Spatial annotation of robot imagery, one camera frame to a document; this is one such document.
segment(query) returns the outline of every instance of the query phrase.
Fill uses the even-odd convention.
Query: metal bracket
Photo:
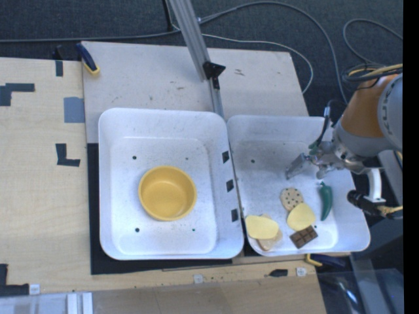
[[[225,66],[206,61],[202,67],[204,68],[205,77],[207,77],[208,80],[211,79],[213,87],[216,90],[219,90],[220,83],[218,77],[225,70]]]
[[[62,45],[58,45],[55,47],[54,51],[52,52],[53,60],[64,60],[61,49],[62,49]]]
[[[381,197],[381,176],[380,169],[373,168],[367,171],[369,181],[369,194],[364,198],[373,203],[384,203],[385,199]]]

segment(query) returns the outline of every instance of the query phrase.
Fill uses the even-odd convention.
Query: cable
[[[168,24],[168,31],[172,31],[173,21],[172,21],[172,16],[170,15],[170,8],[169,8],[168,0],[162,0],[162,1],[163,1],[164,15],[166,15],[166,21]]]
[[[335,50],[333,48],[333,45],[330,41],[329,36],[327,35],[327,33],[325,32],[325,30],[322,28],[322,26],[319,24],[319,22],[317,22],[311,15],[309,15],[308,13],[306,13],[305,11],[294,7],[292,5],[288,5],[286,3],[280,3],[277,1],[256,1],[253,3],[245,3],[242,5],[238,5],[236,7],[232,7],[231,9],[227,9],[224,10],[222,12],[218,12],[216,14],[212,14],[210,16],[206,16],[203,17],[201,19],[198,19],[200,24],[206,24],[216,18],[220,18],[224,15],[227,15],[231,12],[234,12],[236,10],[239,9],[243,9],[246,7],[250,7],[250,6],[256,6],[256,5],[277,5],[277,6],[283,6],[283,7],[287,7],[290,9],[293,9],[297,12],[300,12],[301,14],[305,15],[307,18],[309,18],[311,21],[313,21],[313,23],[316,24],[316,26],[318,26],[321,30],[321,32],[324,34],[325,38],[327,39],[327,43],[331,49],[332,52],[332,56],[333,56],[333,62],[335,65],[335,70],[337,72],[337,75],[339,76],[338,73],[338,66],[337,66],[337,59],[336,59],[336,54],[335,54]],[[61,39],[10,39],[10,40],[0,40],[0,44],[5,44],[5,43],[45,43],[45,42],[69,42],[69,41],[119,41],[119,40],[128,40],[128,39],[149,39],[149,38],[153,38],[153,37],[162,37],[162,36],[167,36],[167,35],[173,35],[174,33],[180,33],[179,29],[176,29],[174,31],[168,31],[168,32],[164,32],[164,33],[157,33],[157,34],[150,34],[150,35],[133,35],[133,36],[118,36],[118,37],[73,37],[73,38],[61,38]],[[338,81],[338,87],[340,90],[340,93],[342,94],[342,97],[344,98],[345,102],[346,98],[342,89],[342,85],[340,83],[340,78],[337,78]]]
[[[391,33],[391,34],[395,35],[397,38],[399,38],[399,39],[403,40],[403,37],[402,37],[402,36],[400,36],[399,34],[397,34],[395,31],[393,31],[393,30],[391,30],[390,28],[388,28],[388,27],[386,27],[386,26],[383,26],[382,24],[380,24],[380,23],[378,23],[378,22],[375,22],[375,21],[367,20],[367,19],[364,19],[364,18],[354,18],[353,20],[350,20],[350,21],[346,22],[346,23],[345,23],[345,25],[344,25],[344,27],[343,27],[343,38],[344,38],[345,44],[348,46],[348,48],[349,48],[349,49],[350,49],[350,50],[351,50],[351,51],[352,51],[352,52],[353,52],[353,53],[354,53],[354,54],[355,54],[358,58],[360,58],[361,60],[363,60],[363,61],[365,61],[365,62],[374,63],[373,61],[369,60],[368,58],[365,58],[364,56],[362,56],[362,55],[358,54],[358,52],[356,52],[356,51],[355,51],[355,49],[354,49],[354,48],[352,48],[352,46],[349,44],[348,38],[347,38],[347,36],[346,36],[346,29],[348,28],[348,26],[349,26],[350,24],[352,24],[352,23],[354,23],[354,22],[367,22],[367,23],[374,24],[374,25],[379,26],[379,27],[381,27],[382,29],[384,29],[384,30],[388,31],[389,33]]]
[[[362,74],[360,77],[358,74],[367,71],[367,73]],[[368,80],[379,79],[388,75],[400,74],[403,72],[403,64],[396,64],[391,66],[382,66],[375,63],[357,65],[345,70],[342,73],[342,81],[346,83],[356,83],[365,82]]]
[[[331,122],[332,122],[331,127],[334,128],[334,126],[337,125],[339,119],[336,120],[335,122],[332,121],[332,115],[331,115],[331,113],[332,113],[332,106],[331,106],[332,103],[336,103],[336,104],[342,105],[344,108],[346,108],[346,104],[345,104],[345,102],[340,101],[340,100],[336,100],[336,99],[329,100],[329,102],[327,103],[327,106],[330,107],[329,117],[330,117]]]
[[[320,146],[320,143],[323,141],[323,136],[325,135],[325,132],[327,130],[327,128],[329,127],[329,123],[332,122],[332,118],[331,118],[331,105],[332,103],[339,103],[342,104],[344,106],[346,106],[345,103],[336,100],[336,99],[331,99],[327,102],[327,106],[325,107],[324,113],[323,113],[323,117],[325,118],[325,120],[323,121],[323,127],[321,129],[321,133],[319,135],[319,137],[308,146],[308,148],[311,150],[310,154],[315,154],[317,151],[317,148]],[[332,122],[331,127],[334,127],[336,122]]]
[[[336,57],[336,54],[335,54],[335,49],[333,48],[333,45],[331,43],[331,40],[330,40],[328,34],[326,33],[326,31],[323,29],[323,27],[320,25],[320,23],[318,21],[316,21],[311,15],[309,15],[307,12],[299,9],[298,7],[295,7],[293,5],[288,5],[286,3],[277,2],[277,1],[256,1],[256,2],[252,2],[252,3],[244,3],[242,5],[238,5],[236,7],[232,7],[230,9],[227,9],[227,10],[224,10],[224,11],[221,11],[221,12],[209,15],[209,16],[205,16],[203,18],[198,18],[198,22],[201,25],[206,24],[206,23],[208,23],[212,20],[220,18],[220,17],[222,17],[224,15],[227,15],[231,12],[234,12],[234,11],[237,11],[237,10],[240,10],[240,9],[244,9],[244,8],[247,8],[247,7],[257,6],[257,5],[277,5],[277,6],[287,7],[287,8],[293,9],[293,10],[303,14],[304,16],[306,16],[309,20],[311,20],[321,30],[321,32],[323,33],[323,35],[325,36],[325,38],[327,40],[327,44],[329,45],[329,48],[331,49],[331,54],[332,54],[333,63],[334,63],[334,66],[335,66],[335,72],[336,72],[336,75],[337,75],[337,82],[338,82],[338,88],[339,88],[340,94],[341,94],[344,102],[347,104],[348,100],[346,99],[346,96],[344,94],[344,88],[343,88],[342,83],[341,83],[340,73],[339,73],[338,64],[337,64],[337,57]],[[354,22],[370,22],[370,23],[376,24],[376,25],[384,28],[385,30],[390,31],[394,35],[400,37],[398,34],[393,32],[389,28],[383,26],[382,24],[374,22],[374,21],[365,20],[365,19],[353,19],[353,20],[350,20],[349,22],[347,22],[344,26],[345,43],[348,45],[350,50],[352,50],[358,57],[360,57],[361,59],[363,59],[365,61],[368,61],[368,60],[365,59],[364,57],[360,56],[358,53],[356,53],[356,51],[350,46],[350,44],[349,44],[349,42],[347,41],[347,38],[346,38],[346,28],[351,23],[354,23]],[[163,37],[163,36],[168,36],[168,35],[174,35],[174,34],[177,34],[177,33],[180,33],[180,29],[176,29],[176,30],[173,30],[173,31],[162,32],[162,33],[149,34],[149,35],[131,35],[131,36],[117,36],[117,37],[72,37],[72,38],[65,37],[65,38],[61,38],[61,39],[49,38],[49,39],[17,39],[17,40],[16,39],[9,39],[9,40],[3,39],[3,40],[0,40],[0,44],[70,42],[70,41],[121,41],[121,40],[133,40],[133,39],[150,39],[150,38],[155,38],[155,37]],[[280,46],[285,47],[284,45],[278,44],[278,43],[269,43],[269,44],[275,44],[275,45],[280,45]],[[291,51],[298,54],[300,57],[302,57],[308,63],[308,60],[306,60],[306,58],[302,54],[300,54],[299,52],[297,52],[296,50],[293,50],[291,48],[288,48],[288,49],[290,49]],[[310,66],[310,70],[311,70],[311,76],[310,76],[310,81],[309,81],[308,85],[311,84],[312,77],[313,77],[311,64],[309,66]]]
[[[310,69],[310,79],[309,79],[306,87],[304,87],[304,90],[302,91],[302,94],[305,94],[307,92],[308,88],[310,87],[310,85],[313,81],[314,72],[313,72],[313,67],[312,67],[311,63],[308,61],[308,59],[304,55],[302,55],[300,52],[296,51],[295,49],[290,48],[289,46],[286,46],[286,45],[280,44],[280,43],[275,43],[275,42],[268,42],[268,41],[248,41],[248,40],[239,40],[239,39],[229,39],[229,38],[226,38],[226,37],[210,35],[210,34],[202,34],[202,35],[206,36],[206,37],[211,37],[211,38],[214,38],[214,39],[221,39],[221,40],[236,42],[236,43],[259,43],[259,44],[272,44],[272,45],[282,46],[283,48],[286,48],[287,50],[290,50],[290,51],[296,53],[297,55],[299,55],[307,63],[307,65]]]
[[[329,48],[331,49],[340,94],[343,97],[345,103],[348,103],[348,100],[346,99],[346,96],[343,92],[343,87],[342,87],[342,84],[341,84],[341,81],[340,81],[340,77],[339,77],[340,73],[339,73],[339,68],[338,68],[338,64],[337,64],[337,58],[336,58],[335,49],[333,48],[332,42],[331,42],[328,34],[326,33],[326,31],[321,26],[321,24],[318,21],[316,21],[316,19],[314,19],[307,12],[303,11],[302,9],[299,9],[298,7],[295,7],[293,5],[288,5],[287,3],[280,3],[280,2],[277,2],[277,1],[256,1],[256,2],[253,2],[253,3],[244,3],[242,5],[232,7],[231,9],[224,10],[223,12],[218,12],[216,14],[212,14],[211,16],[207,16],[205,18],[202,18],[202,23],[213,20],[214,18],[219,18],[223,15],[229,14],[229,13],[234,12],[236,10],[243,9],[245,7],[256,6],[256,5],[278,5],[278,6],[293,9],[293,10],[305,15],[309,20],[311,20],[321,30],[321,32],[323,33],[323,35],[326,38],[326,41],[327,41],[327,44],[329,45]]]
[[[403,218],[403,216],[402,217],[393,216],[393,213],[403,210],[403,205],[397,206],[397,207],[378,206],[377,209],[380,211],[382,217],[387,217],[392,220],[400,220],[401,218]]]
[[[400,167],[400,170],[403,170],[403,154],[400,151],[394,151],[394,157]]]

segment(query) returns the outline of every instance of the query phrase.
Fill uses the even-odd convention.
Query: white plastic tray
[[[283,239],[270,250],[263,251],[257,241],[249,238],[252,248],[264,256],[306,253],[339,253],[362,251],[370,242],[370,233],[363,212],[346,199],[354,189],[348,170],[327,174],[324,183],[333,190],[333,208],[326,220],[320,221],[320,180],[316,166],[289,180],[285,169],[321,133],[323,118],[310,116],[233,116],[227,122],[228,137],[234,161],[243,215],[269,214],[279,225]],[[330,139],[329,131],[325,139]],[[313,224],[318,237],[298,249],[289,236],[288,212],[279,199],[286,187],[298,188],[305,202],[316,215]]]
[[[114,108],[100,116],[98,128],[100,243],[110,257],[228,259],[242,250],[227,126],[220,116]],[[195,182],[196,205],[180,220],[157,221],[139,201],[142,175],[161,165],[179,167]]]

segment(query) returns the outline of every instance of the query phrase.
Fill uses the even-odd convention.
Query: green pepper
[[[321,209],[321,220],[324,221],[330,213],[333,204],[332,188],[327,186],[323,181],[320,183],[320,196],[323,204]]]

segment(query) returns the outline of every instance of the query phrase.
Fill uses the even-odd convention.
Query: black wire
[[[172,22],[172,17],[170,16],[170,12],[169,12],[169,4],[167,2],[167,0],[162,0],[163,2],[163,9],[164,9],[164,15],[166,17],[166,22],[167,22],[167,30],[168,32],[173,30],[173,22]]]
[[[338,103],[338,104],[344,105],[346,107],[346,104],[344,102],[336,100],[336,99],[331,99],[327,102],[326,108],[329,108],[329,109],[328,109],[327,112],[325,111],[325,115],[324,115],[325,120],[323,122],[323,127],[321,129],[321,133],[320,133],[319,137],[316,139],[316,142],[315,142],[317,147],[320,145],[321,141],[323,140],[323,136],[325,135],[325,132],[327,130],[329,122],[332,122],[331,127],[334,127],[335,124],[338,122],[338,120],[336,122],[333,122],[332,119],[331,119],[331,117],[332,117],[331,116],[331,113],[332,113],[332,106],[331,105],[332,105],[332,103]]]
[[[131,35],[116,37],[64,37],[61,39],[1,39],[0,44],[9,43],[46,43],[46,42],[79,42],[79,41],[122,41],[132,39],[152,39],[154,37],[163,37],[180,33],[180,30],[167,31],[163,33],[155,33],[150,35]]]
[[[380,24],[378,22],[375,22],[375,21],[367,20],[367,19],[364,19],[364,18],[355,18],[353,20],[350,20],[350,21],[346,22],[345,25],[344,25],[344,27],[343,27],[343,38],[344,38],[345,44],[352,51],[353,54],[355,54],[359,59],[361,59],[361,60],[363,60],[365,62],[374,63],[372,60],[369,60],[368,58],[366,58],[366,57],[362,56],[361,54],[359,54],[358,52],[356,52],[355,49],[352,48],[352,46],[349,44],[348,38],[346,36],[346,29],[348,28],[348,26],[350,24],[355,23],[355,22],[367,22],[367,23],[370,23],[370,24],[374,24],[374,25],[379,26],[382,29],[388,31],[389,33],[393,34],[397,38],[403,40],[403,37],[402,36],[400,36],[399,34],[397,34],[396,32],[394,32],[390,28],[388,28],[386,26],[383,26],[382,24]]]
[[[394,157],[397,161],[397,165],[400,167],[400,170],[402,171],[403,170],[403,164],[401,163],[401,160],[397,155],[397,151],[393,151],[393,153],[394,153]]]
[[[329,102],[328,102],[328,106],[330,107],[330,113],[329,113],[329,116],[330,116],[330,118],[331,118],[331,122],[332,122],[332,124],[331,124],[331,127],[333,128],[334,126],[336,126],[336,124],[338,123],[338,121],[339,121],[339,118],[342,116],[342,114],[340,114],[339,116],[338,116],[338,119],[336,120],[336,121],[334,121],[333,122],[333,120],[332,120],[332,104],[333,103],[336,103],[336,104],[339,104],[339,105],[342,105],[343,106],[343,110],[345,110],[345,108],[346,108],[346,106],[347,106],[347,104],[345,104],[345,102],[343,102],[343,101],[340,101],[340,100],[336,100],[336,99],[332,99],[332,100],[329,100]]]
[[[398,69],[392,69],[389,71],[385,71],[382,73],[377,73],[376,75],[369,75],[369,76],[362,76],[362,77],[353,77],[353,76],[349,76],[349,75],[343,75],[342,79],[344,82],[363,82],[363,81],[368,81],[368,80],[372,80],[372,79],[379,79],[381,77],[385,77],[385,76],[389,76],[389,75],[394,75],[394,74],[400,74],[403,72],[403,68],[398,68]]]
[[[377,85],[377,82],[379,81],[380,79],[379,78],[377,78],[370,86],[366,86],[366,87],[358,87],[356,90],[358,91],[358,90],[366,90],[366,89],[368,89],[368,88],[373,88],[375,85]]]

